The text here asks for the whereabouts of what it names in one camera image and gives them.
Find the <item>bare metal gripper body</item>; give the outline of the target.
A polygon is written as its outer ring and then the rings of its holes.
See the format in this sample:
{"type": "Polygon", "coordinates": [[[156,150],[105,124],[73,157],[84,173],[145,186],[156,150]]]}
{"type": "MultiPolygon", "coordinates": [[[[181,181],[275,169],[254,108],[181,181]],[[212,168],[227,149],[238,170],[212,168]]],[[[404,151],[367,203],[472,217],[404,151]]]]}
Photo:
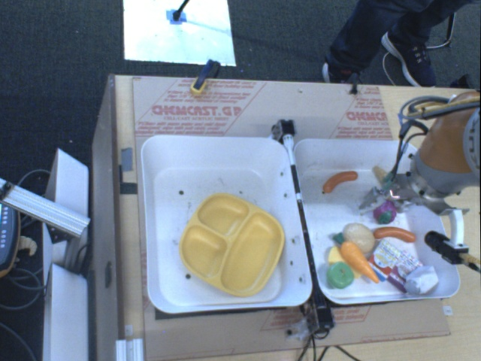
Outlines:
{"type": "Polygon", "coordinates": [[[425,206],[435,214],[448,214],[453,209],[446,203],[447,194],[435,190],[416,171],[396,175],[389,172],[382,180],[382,190],[388,200],[403,206],[425,206]]]}

